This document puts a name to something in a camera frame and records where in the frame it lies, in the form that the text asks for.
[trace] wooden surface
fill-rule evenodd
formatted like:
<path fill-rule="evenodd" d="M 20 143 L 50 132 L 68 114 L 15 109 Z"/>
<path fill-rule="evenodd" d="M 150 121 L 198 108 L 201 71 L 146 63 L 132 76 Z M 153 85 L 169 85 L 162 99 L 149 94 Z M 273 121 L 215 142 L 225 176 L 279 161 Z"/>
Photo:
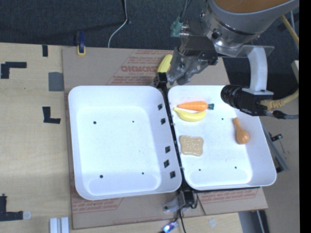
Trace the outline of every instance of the wooden surface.
<path fill-rule="evenodd" d="M 0 222 L 0 232 L 48 232 L 49 219 L 71 220 L 64 92 L 51 92 L 48 73 L 62 73 L 61 46 L 0 43 L 0 63 L 27 62 L 0 79 L 0 193 L 8 212 L 30 211 L 31 219 Z M 43 123 L 42 107 L 60 124 Z M 156 233 L 168 221 L 70 230 L 77 233 Z M 242 233 L 238 213 L 184 219 L 187 233 Z M 183 232 L 181 226 L 174 232 Z"/>
<path fill-rule="evenodd" d="M 293 72 L 299 82 L 299 61 L 292 63 Z M 299 97 L 280 110 L 288 115 L 299 114 Z M 300 168 L 299 168 L 299 119 L 282 120 L 262 117 L 262 125 L 272 136 L 281 134 L 275 146 L 283 153 L 288 171 L 278 173 L 272 186 L 264 187 L 269 208 L 265 210 L 270 233 L 300 232 Z"/>

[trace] blue clip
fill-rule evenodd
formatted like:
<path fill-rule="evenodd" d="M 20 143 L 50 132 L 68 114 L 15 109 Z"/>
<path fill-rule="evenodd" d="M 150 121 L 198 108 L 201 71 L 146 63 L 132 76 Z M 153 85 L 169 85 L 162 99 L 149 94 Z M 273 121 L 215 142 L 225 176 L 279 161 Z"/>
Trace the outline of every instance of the blue clip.
<path fill-rule="evenodd" d="M 86 54 L 85 37 L 86 37 L 86 35 L 83 31 L 78 31 L 78 33 L 75 37 L 75 43 L 77 44 L 78 55 L 85 55 Z"/>

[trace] black tape marking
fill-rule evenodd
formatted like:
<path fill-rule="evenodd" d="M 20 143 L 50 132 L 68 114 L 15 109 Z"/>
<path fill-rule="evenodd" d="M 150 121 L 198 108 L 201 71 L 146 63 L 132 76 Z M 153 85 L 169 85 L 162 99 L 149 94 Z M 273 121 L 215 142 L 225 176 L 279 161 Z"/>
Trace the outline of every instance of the black tape marking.
<path fill-rule="evenodd" d="M 10 75 L 10 68 L 26 68 L 27 62 L 5 62 L 1 64 L 0 79 L 8 79 Z"/>
<path fill-rule="evenodd" d="M 43 110 L 43 116 L 44 116 L 43 122 L 60 124 L 60 118 L 51 118 L 50 107 L 42 107 L 42 110 Z"/>
<path fill-rule="evenodd" d="M 42 45 L 42 56 L 43 57 L 49 56 L 48 45 Z"/>
<path fill-rule="evenodd" d="M 0 221 L 13 221 L 23 220 L 23 212 L 7 212 L 6 211 L 6 198 L 5 194 L 0 196 Z"/>

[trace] orange carrot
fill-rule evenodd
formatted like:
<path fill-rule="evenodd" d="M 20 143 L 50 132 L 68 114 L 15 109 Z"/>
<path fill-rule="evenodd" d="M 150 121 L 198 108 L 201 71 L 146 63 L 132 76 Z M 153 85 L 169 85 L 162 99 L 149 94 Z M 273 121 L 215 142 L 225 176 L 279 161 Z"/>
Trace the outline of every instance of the orange carrot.
<path fill-rule="evenodd" d="M 193 110 L 193 111 L 204 111 L 208 108 L 208 104 L 204 101 L 187 102 L 177 105 L 178 108 Z"/>

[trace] white tray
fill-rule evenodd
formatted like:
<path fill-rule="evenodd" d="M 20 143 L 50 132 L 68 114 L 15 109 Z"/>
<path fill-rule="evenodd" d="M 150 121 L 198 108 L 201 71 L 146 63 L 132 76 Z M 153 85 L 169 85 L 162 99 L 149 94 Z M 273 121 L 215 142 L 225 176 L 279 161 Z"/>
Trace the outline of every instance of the white tray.
<path fill-rule="evenodd" d="M 223 86 L 185 85 L 169 90 L 175 134 L 179 149 L 182 135 L 203 138 L 201 156 L 181 156 L 186 182 L 196 190 L 231 189 L 267 186 L 276 180 L 276 169 L 259 117 L 250 116 L 224 103 L 220 97 Z M 186 122 L 173 108 L 180 103 L 203 100 L 214 103 L 206 117 L 198 122 Z M 248 131 L 250 140 L 236 142 L 232 120 L 238 117 Z"/>
<path fill-rule="evenodd" d="M 174 86 L 168 98 L 179 150 L 182 135 L 200 136 L 203 154 L 180 154 L 185 181 L 196 190 L 267 186 L 275 166 L 260 119 L 225 104 L 223 86 Z M 202 121 L 186 122 L 173 108 L 214 103 Z M 151 86 L 78 86 L 69 93 L 75 186 L 87 200 L 173 192 L 182 182 L 161 92 Z M 250 140 L 240 145 L 232 119 Z"/>
<path fill-rule="evenodd" d="M 181 173 L 161 92 L 78 86 L 69 93 L 75 186 L 87 200 L 172 192 Z"/>

